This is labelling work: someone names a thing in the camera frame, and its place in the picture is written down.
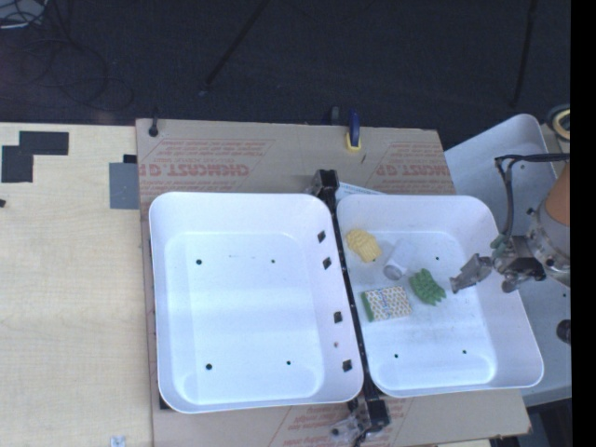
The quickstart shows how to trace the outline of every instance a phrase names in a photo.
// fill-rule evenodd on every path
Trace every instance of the blue clamp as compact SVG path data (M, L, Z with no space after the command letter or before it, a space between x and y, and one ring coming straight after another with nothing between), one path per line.
M361 149L360 118L354 109L349 112L349 132L345 134L345 145L348 151L357 152Z

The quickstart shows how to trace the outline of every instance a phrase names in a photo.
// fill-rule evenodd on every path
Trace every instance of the black tape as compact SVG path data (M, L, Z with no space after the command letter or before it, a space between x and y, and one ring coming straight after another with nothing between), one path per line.
M110 162L110 209L139 208L139 171L136 164Z
M3 183L32 183L34 156L68 156L68 132L22 130L19 145L2 146Z
M24 154L68 156L68 132L22 130L19 147Z

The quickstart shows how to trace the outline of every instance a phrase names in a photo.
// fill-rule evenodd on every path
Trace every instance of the yellow sponge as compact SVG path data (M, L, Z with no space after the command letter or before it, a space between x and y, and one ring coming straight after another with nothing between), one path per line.
M364 263L372 262L383 253L374 235L366 230L351 230L345 236L345 240L349 249L357 253Z

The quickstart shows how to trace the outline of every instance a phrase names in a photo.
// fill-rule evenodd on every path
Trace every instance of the metal bracket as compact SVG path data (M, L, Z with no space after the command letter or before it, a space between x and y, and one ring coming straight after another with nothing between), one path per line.
M359 398L352 399L348 404L350 415L331 426L331 438L340 441L342 445L360 446L365 440L380 435L383 427L390 423L386 412L385 402L382 400L369 401L359 404ZM378 420L386 415L386 424L380 425Z
M457 293L464 288L476 285L479 281L483 281L493 271L493 263L491 257L480 257L475 253L467 263L461 267L461 272L457 277L450 277L451 289Z
M540 281L547 277L544 266L530 251L525 236L510 237L503 252L494 258L493 264L494 269L505 277L501 284L505 293L516 291L520 283L529 278Z

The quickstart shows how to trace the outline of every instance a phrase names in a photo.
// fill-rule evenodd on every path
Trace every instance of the black square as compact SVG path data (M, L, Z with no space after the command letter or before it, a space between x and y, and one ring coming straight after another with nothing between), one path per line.
M32 183L33 181L33 155L23 154L18 145L2 146L2 182Z
M22 130L19 146L23 154L68 156L68 132Z

